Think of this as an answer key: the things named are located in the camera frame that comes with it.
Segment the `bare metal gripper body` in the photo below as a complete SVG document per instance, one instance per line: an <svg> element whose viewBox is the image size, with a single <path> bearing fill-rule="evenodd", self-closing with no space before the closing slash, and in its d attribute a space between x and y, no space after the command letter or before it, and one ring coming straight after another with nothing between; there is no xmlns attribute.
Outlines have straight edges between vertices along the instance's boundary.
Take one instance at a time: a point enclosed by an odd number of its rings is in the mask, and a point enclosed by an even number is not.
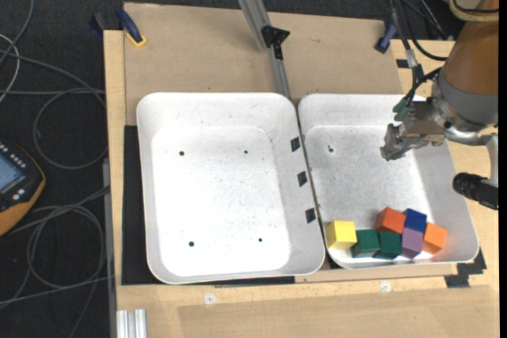
<svg viewBox="0 0 507 338"><path fill-rule="evenodd" d="M443 141L483 146L494 138L490 98L456 89L434 87L425 101L411 104L399 137L422 138L433 145Z"/></svg>

